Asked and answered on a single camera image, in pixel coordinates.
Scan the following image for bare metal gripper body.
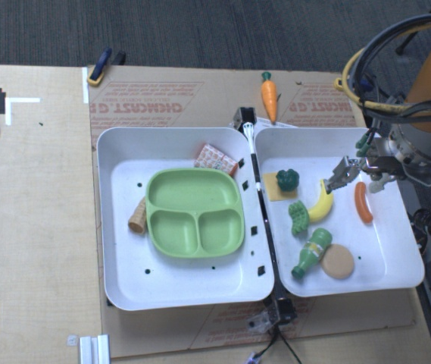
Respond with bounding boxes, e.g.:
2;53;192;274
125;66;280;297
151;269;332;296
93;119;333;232
364;136;414;180

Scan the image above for orange sausage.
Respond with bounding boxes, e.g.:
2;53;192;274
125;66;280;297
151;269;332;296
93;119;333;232
354;181;374;224

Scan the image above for yellow banana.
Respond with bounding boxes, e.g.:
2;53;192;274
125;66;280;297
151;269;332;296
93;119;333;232
308;179;335;224

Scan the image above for green broccoli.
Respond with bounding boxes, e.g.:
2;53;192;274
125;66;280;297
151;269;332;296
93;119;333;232
275;168;301;193

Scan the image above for green grapes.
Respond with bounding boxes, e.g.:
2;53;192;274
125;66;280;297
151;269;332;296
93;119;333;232
288;199;311;237

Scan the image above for yellow cheese slice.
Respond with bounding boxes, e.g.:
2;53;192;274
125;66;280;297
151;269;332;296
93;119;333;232
262;171;298;202

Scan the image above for thin black and white rod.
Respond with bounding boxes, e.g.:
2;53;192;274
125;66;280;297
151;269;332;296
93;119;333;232
243;123;289;303

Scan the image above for green bottle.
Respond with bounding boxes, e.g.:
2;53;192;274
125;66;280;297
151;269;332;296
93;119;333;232
290;227;333;280

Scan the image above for tan round biscuit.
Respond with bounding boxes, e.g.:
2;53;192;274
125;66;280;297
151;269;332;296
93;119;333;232
320;243;355;280

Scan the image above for white plastic tray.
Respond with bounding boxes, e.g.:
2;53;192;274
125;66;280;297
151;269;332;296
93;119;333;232
255;127;426;298
96;127;276;312

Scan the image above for orange carrot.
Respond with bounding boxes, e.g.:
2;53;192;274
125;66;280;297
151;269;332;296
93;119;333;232
260;71;280;125

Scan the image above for orange and white carton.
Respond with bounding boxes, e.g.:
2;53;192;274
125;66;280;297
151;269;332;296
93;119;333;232
193;143;239;177

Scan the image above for green divided plate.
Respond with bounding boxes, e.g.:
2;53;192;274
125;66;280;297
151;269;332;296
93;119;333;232
145;168;246;259

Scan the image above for brown cardboard board red print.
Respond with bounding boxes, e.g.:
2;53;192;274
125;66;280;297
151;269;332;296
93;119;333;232
88;65;417;359

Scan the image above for tan ice cream cone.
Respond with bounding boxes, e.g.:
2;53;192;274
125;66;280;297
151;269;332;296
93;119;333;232
127;196;148;235

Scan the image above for black cylinder on white bracket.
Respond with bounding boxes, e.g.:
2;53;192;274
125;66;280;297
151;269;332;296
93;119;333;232
411;207;431;246

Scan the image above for black block with thin wires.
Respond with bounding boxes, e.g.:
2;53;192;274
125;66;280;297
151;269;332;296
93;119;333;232
233;106;258;130
247;297;298;334

